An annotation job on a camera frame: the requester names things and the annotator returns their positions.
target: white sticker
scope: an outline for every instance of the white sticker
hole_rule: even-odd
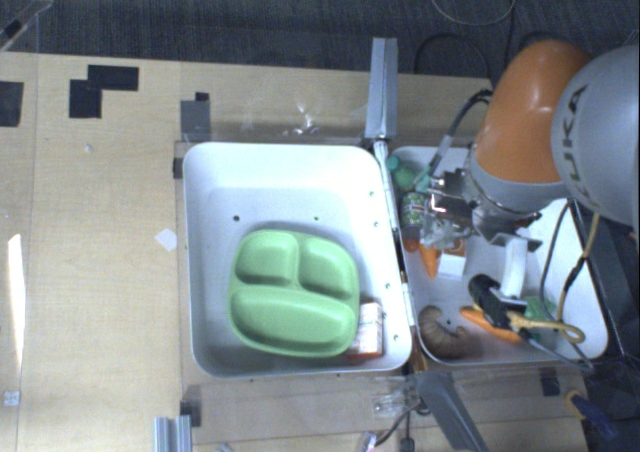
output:
[[[4,392],[4,405],[19,406],[20,405],[20,392]]]
[[[162,230],[155,238],[167,251],[173,251],[178,246],[178,236],[169,228]]]

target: green plate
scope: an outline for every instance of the green plate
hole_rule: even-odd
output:
[[[260,230],[238,246],[227,311],[261,351],[307,358],[344,352],[356,334],[360,284],[351,255],[327,239]]]

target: table surface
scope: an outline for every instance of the table surface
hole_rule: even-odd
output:
[[[89,64],[139,67],[139,89],[103,91],[101,119],[70,119],[69,81],[86,79]],[[0,411],[2,449],[151,450],[154,417],[177,416],[184,395],[178,255],[155,239],[177,230],[172,163],[180,101],[210,94],[214,137],[356,137],[368,74],[3,53],[0,80],[25,84],[20,126],[0,128],[0,203],[11,208],[0,232],[6,239],[21,233],[27,279],[21,369],[0,373],[4,391],[21,393],[19,406]],[[461,101],[485,85],[401,75],[400,135],[433,144]],[[470,115],[461,136],[472,137],[480,119]],[[7,262],[4,253],[0,260]],[[6,286],[0,296],[6,310]],[[10,314],[0,315],[0,361],[9,365],[16,354]],[[542,396],[535,374],[506,382],[483,375],[460,386],[492,450],[586,450],[580,423],[561,397]],[[582,386],[578,375],[560,379],[563,390]],[[352,388],[366,418],[354,414],[353,425],[341,422],[330,433],[322,382],[310,381],[307,403],[328,420],[300,418],[266,441],[249,432],[261,423],[247,417],[248,408],[256,418],[287,401],[259,383],[251,400],[221,388],[226,431],[219,439],[236,452],[356,450],[364,423],[381,430],[390,421],[371,416],[367,382],[358,383]],[[433,418],[416,417],[412,426],[417,450],[449,450]],[[215,436],[200,441],[195,450],[216,450]],[[398,450],[397,443],[380,450]]]

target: wooden table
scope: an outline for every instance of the wooden table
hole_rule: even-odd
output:
[[[0,412],[2,450],[151,450],[154,417],[177,416],[183,396],[177,251],[155,239],[165,229],[176,231],[172,162],[180,101],[209,93],[214,134],[280,134],[286,140],[310,119],[319,134],[355,137],[364,123],[368,74],[0,56],[0,80],[25,83],[20,127],[0,128],[0,202],[12,202],[0,238],[21,233],[27,274],[21,376],[0,373],[3,390],[21,393],[19,406]],[[86,79],[89,64],[139,67],[139,89],[104,91],[101,119],[70,119],[69,80]],[[433,144],[461,100],[484,84],[400,76],[400,134]],[[463,124],[463,138],[473,136],[479,114]],[[6,263],[4,248],[2,255]],[[6,286],[0,292],[6,310],[0,361],[11,364],[7,292]],[[560,397],[542,397],[535,374],[487,376],[461,387],[492,450],[586,450],[579,422]],[[563,391],[581,386],[579,376],[560,379]],[[322,419],[320,385],[309,384],[308,403]],[[236,452],[353,451],[361,431],[390,422],[372,416],[369,385],[358,386],[357,402],[366,407],[352,423],[342,421],[339,433],[330,433],[327,422],[300,421],[283,426],[284,433],[271,427],[259,436],[260,423],[245,412],[249,405],[277,411],[277,398],[257,383],[252,400],[239,401],[218,385],[221,404],[227,403],[219,439],[231,441]],[[412,423],[417,450],[449,450],[432,418]],[[215,450],[210,438],[195,450]],[[397,441],[380,450],[397,450]]]

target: green divided plate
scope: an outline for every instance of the green divided plate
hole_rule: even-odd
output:
[[[360,284],[351,255],[327,239],[260,230],[238,246],[227,299],[246,345],[306,358],[344,352],[358,326]]]

